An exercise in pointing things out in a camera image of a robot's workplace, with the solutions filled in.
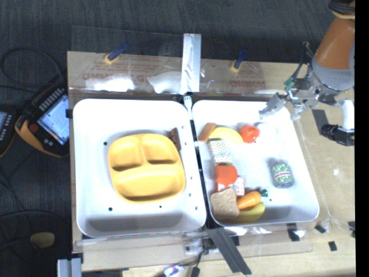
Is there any orange round fruit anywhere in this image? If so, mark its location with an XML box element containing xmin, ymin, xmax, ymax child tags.
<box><xmin>239</xmin><ymin>124</ymin><xmax>261</xmax><ymax>144</ymax></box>

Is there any pink and white carton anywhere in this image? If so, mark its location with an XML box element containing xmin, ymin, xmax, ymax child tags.
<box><xmin>215</xmin><ymin>177</ymin><xmax>246</xmax><ymax>197</ymax></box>

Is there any thin black and white rod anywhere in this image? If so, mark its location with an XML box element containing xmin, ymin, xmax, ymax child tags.
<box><xmin>183</xmin><ymin>95</ymin><xmax>214</xmax><ymax>230</ymax></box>

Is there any green and white can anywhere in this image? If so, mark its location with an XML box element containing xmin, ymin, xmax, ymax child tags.
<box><xmin>270</xmin><ymin>162</ymin><xmax>295</xmax><ymax>189</ymax></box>

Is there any yellow rounded lump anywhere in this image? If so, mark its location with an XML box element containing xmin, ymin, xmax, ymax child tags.
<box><xmin>29</xmin><ymin>231</ymin><xmax>56</xmax><ymax>249</ymax></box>

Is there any orange carrot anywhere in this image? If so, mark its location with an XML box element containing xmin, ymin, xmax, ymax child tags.
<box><xmin>236</xmin><ymin>189</ymin><xmax>269</xmax><ymax>211</ymax></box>

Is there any brown cardboard board red print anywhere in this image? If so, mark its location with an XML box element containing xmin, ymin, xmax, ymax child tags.
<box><xmin>66</xmin><ymin>50</ymin><xmax>332</xmax><ymax>272</ymax></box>

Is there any black block with thin wires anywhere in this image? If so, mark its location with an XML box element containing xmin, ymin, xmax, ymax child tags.
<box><xmin>200</xmin><ymin>237</ymin><xmax>216</xmax><ymax>255</ymax></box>

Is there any yellow banana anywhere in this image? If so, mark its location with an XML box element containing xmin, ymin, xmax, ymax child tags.
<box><xmin>208</xmin><ymin>126</ymin><xmax>244</xmax><ymax>147</ymax></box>
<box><xmin>221</xmin><ymin>201</ymin><xmax>266</xmax><ymax>224</ymax></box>

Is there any brown chocolate bar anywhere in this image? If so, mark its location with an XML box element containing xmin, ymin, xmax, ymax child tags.
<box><xmin>167</xmin><ymin>127</ymin><xmax>183</xmax><ymax>152</ymax></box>

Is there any yellow divided plate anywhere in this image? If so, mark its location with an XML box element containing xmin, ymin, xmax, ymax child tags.
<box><xmin>107</xmin><ymin>133</ymin><xmax>187</xmax><ymax>204</ymax></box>

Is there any orange flat toy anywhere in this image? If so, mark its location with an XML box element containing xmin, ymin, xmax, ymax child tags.
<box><xmin>214</xmin><ymin>164</ymin><xmax>239</xmax><ymax>186</ymax></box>

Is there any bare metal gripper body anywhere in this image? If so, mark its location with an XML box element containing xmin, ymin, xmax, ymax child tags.
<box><xmin>287</xmin><ymin>78</ymin><xmax>340</xmax><ymax>110</ymax></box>

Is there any black cylinder on white bracket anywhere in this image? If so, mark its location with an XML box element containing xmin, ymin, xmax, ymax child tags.
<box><xmin>321</xmin><ymin>98</ymin><xmax>356</xmax><ymax>147</ymax></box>

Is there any white green patterned carton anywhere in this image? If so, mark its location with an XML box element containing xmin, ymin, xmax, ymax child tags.
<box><xmin>207</xmin><ymin>138</ymin><xmax>234</xmax><ymax>166</ymax></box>

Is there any brown bread slice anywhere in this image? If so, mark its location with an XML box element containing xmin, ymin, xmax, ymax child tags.
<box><xmin>210</xmin><ymin>188</ymin><xmax>240</xmax><ymax>221</ymax></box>

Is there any white plastic tray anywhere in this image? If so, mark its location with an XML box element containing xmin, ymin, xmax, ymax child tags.
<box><xmin>191</xmin><ymin>99</ymin><xmax>321</xmax><ymax>228</ymax></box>
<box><xmin>71</xmin><ymin>98</ymin><xmax>208</xmax><ymax>239</ymax></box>

